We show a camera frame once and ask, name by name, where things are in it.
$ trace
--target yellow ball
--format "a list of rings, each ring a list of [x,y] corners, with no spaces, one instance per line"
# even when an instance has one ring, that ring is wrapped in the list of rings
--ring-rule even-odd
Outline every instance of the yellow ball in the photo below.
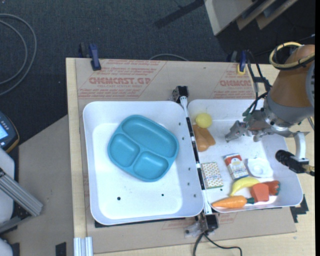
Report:
[[[200,128],[208,128],[212,124],[212,118],[211,115],[207,113],[201,113],[198,114],[195,118],[195,123],[200,127]]]

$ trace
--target toy carrot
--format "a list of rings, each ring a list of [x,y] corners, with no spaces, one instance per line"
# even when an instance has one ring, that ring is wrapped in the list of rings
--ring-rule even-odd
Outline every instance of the toy carrot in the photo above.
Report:
[[[254,204],[254,198],[245,198],[243,195],[234,195],[219,201],[213,202],[211,205],[213,207],[223,207],[223,208],[242,208],[245,204]]]

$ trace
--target blue divided plate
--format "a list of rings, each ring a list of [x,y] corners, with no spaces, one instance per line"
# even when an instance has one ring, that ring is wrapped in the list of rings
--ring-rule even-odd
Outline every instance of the blue divided plate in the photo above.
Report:
[[[179,143],[173,133],[142,116],[124,119],[108,144],[110,160],[132,176],[145,181],[161,179],[174,163]]]

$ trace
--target orange block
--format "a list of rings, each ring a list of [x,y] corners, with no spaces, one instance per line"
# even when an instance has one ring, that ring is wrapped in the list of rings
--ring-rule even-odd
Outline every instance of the orange block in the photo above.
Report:
[[[197,124],[194,124],[192,129],[199,152],[206,151],[210,146],[216,144],[215,139],[212,137],[208,129],[200,128]]]
[[[254,202],[267,202],[269,201],[269,186],[264,183],[257,183],[251,187],[251,196]]]

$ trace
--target screen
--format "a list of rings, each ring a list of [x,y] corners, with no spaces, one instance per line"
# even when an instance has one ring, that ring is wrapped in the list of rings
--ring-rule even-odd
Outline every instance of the screen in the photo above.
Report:
[[[2,140],[4,137],[7,137],[8,133],[6,130],[0,125],[0,140]]]

